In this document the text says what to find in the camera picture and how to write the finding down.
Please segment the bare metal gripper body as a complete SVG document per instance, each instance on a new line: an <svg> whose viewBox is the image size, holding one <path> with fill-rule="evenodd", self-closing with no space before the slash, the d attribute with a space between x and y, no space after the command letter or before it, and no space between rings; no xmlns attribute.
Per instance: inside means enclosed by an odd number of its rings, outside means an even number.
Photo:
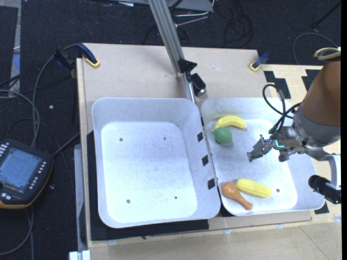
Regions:
<svg viewBox="0 0 347 260"><path fill-rule="evenodd" d="M270 129L270 141L281 156L307 154L309 156L325 156L324 145L310 136L301 127L283 126L281 129Z"/></svg>

